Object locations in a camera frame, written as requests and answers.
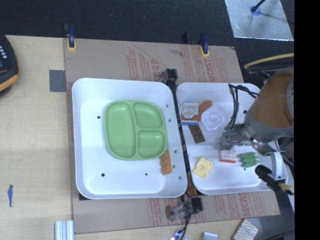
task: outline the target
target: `yellow clamp pad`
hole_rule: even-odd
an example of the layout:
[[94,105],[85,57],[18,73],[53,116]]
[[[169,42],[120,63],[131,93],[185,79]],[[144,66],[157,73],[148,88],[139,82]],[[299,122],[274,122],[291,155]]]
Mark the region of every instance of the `yellow clamp pad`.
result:
[[204,53],[204,50],[202,49],[202,46],[200,46],[200,51],[201,51],[201,54],[202,54],[203,57],[208,57],[210,55],[209,50],[208,50],[207,54]]
[[76,43],[76,40],[74,40],[74,47],[70,47],[69,39],[67,39],[67,40],[66,40],[66,46],[67,46],[68,50],[71,50],[71,51],[73,51],[73,50],[77,49],[77,43]]

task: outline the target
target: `small box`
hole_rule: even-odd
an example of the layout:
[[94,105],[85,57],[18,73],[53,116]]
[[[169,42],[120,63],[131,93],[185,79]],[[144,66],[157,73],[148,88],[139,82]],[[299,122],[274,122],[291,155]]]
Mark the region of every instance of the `small box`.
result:
[[236,162],[236,151],[234,149],[219,150],[219,161],[234,164]]
[[253,240],[258,233],[258,228],[246,218],[242,221],[239,228],[233,235],[233,240]]
[[198,102],[184,102],[182,104],[181,123],[187,126],[196,126],[198,124],[198,113]]

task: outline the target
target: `silver metal panel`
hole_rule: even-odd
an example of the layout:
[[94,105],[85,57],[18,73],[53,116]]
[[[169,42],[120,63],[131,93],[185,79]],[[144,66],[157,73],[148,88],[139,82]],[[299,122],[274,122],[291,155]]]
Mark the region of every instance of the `silver metal panel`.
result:
[[280,0],[265,0],[255,13],[251,7],[261,0],[224,0],[236,38],[293,41]]

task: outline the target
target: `white tray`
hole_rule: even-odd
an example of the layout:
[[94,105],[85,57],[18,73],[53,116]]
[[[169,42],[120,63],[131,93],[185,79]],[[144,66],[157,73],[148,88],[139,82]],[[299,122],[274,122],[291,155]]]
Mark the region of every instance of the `white tray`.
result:
[[[250,91],[256,93],[260,91],[257,86],[249,83],[233,83],[233,85],[245,86]],[[177,87],[176,96],[179,108],[182,108],[183,102],[198,102],[201,104],[206,100],[210,100],[212,101],[212,107],[221,107],[227,116],[227,122],[230,121],[234,107],[233,98],[227,83],[182,83]],[[243,111],[249,110],[254,98],[241,90],[238,91],[238,98],[239,112],[235,123],[241,124],[245,118]],[[205,138],[205,142],[196,144],[187,125],[183,125],[182,130],[189,155],[191,171],[201,156],[204,156],[214,163],[213,168],[205,179],[202,179],[193,172],[191,173],[194,186],[201,193],[205,195],[217,195],[271,190],[255,173],[257,166],[250,168],[241,167],[242,163],[239,161],[239,158],[237,158],[236,163],[220,162],[218,138],[221,137],[224,130],[207,132],[201,121],[198,122],[198,124]],[[234,149],[237,154],[256,152],[251,146],[235,146]],[[259,165],[264,165],[272,170],[270,156],[262,156],[259,153],[257,153],[256,156],[258,157]],[[288,178],[283,163],[282,176],[285,179]]]
[[[106,147],[103,115],[117,100],[158,106],[164,115],[172,173],[162,175],[160,159],[120,160]],[[89,199],[181,196],[187,174],[171,90],[163,83],[82,78],[72,87],[76,185]]]

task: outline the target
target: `yellow cheese slice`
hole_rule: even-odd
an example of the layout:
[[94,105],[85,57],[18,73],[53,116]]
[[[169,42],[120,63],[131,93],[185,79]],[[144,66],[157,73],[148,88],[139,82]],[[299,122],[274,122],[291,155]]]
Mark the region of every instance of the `yellow cheese slice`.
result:
[[213,166],[213,162],[209,161],[204,156],[201,156],[194,166],[192,172],[204,179]]

